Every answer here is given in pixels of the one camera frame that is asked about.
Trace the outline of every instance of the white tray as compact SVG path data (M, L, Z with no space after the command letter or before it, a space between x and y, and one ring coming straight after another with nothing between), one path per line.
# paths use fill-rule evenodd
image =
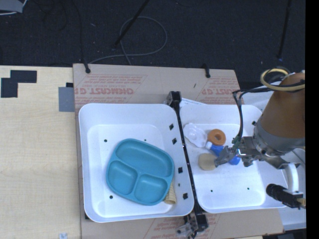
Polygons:
M79 112L84 209L99 223L185 216L194 198L175 111L163 104L87 104ZM117 196L106 183L106 168L116 145L124 139L146 141L174 161L176 204L141 205Z
M243 105L243 136L252 136L253 121L261 115L255 106ZM180 110L183 127L193 123L209 133L212 129L220 129L226 135L226 143L232 146L232 139L239 131L239 111L236 105L186 105ZM198 157L208 153L205 148L198 148L185 138L186 148L194 178L199 205L209 213L280 208L281 202L266 194L270 183L287 187L282 170L277 170L265 161L254 161L253 165L244 167L223 164L211 171L202 170L198 166Z

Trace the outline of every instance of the black pole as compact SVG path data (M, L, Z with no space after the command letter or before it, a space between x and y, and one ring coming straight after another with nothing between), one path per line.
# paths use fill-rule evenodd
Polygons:
M290 9L291 9L291 1L292 0L288 0L288 5L286 8L286 18L285 18L285 24L284 24L284 30L283 30L283 35L281 38L281 43L280 43L280 48L279 48L279 52L277 55L277 58L282 61L282 53L283 53L283 47L284 47L284 42L285 42L285 38L286 38L286 32L287 32L287 25L288 25L288 20L289 20L289 13L290 13Z
M138 10L138 12L135 14L135 16L132 18L130 23L127 25L127 27L124 29L122 34L119 36L119 38L116 40L116 42L113 44L113 47L116 48L124 35L127 33L127 31L130 29L130 27L133 25L133 23L136 21L138 16L141 14L142 10L144 10L145 6L149 3L150 0L145 0L145 2L142 4L141 8Z

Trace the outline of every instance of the yellow cable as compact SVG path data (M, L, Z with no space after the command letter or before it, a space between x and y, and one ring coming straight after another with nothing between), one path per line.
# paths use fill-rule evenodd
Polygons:
M301 84L301 85L298 85L298 86L293 86L293 87L285 87L285 85L282 85L282 86L275 86L275 85L271 85L269 83L267 83L265 80L264 80L264 77L266 76L266 74L269 74L271 72L279 72L279 73L283 73L285 75L288 75L288 72L284 69L280 69L280 68L273 68L273 69L269 69L269 70L266 70L265 72L263 72L260 76L260 81L263 85L265 85L266 87L268 87L269 89L272 89L272 90L278 90L278 91L295 91L295 90L301 90L301 89L304 89L305 88L305 85L306 84Z

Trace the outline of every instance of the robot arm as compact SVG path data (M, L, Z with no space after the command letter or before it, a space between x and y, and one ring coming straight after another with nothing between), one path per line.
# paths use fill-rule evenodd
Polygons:
M285 74L280 85L271 85L264 80L270 72ZM261 75L266 91L274 91L263 114L255 123L253 136L242 137L242 125L233 139L232 147L224 147L215 160L218 167L238 156L245 167L253 161L266 161L276 169L285 169L288 176L288 189L279 185L268 185L267 194L292 208L306 207L302 195L298 194L298 182L294 179L298 164L291 164L282 156L305 147L305 73L289 74L283 69L271 69ZM236 100L241 121L241 97Z

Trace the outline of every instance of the blue plate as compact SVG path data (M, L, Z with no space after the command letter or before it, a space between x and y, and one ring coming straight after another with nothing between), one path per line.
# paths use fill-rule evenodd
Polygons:
M116 194L143 205L156 205L168 193L174 162L165 151L143 141L125 139L114 149L106 182Z

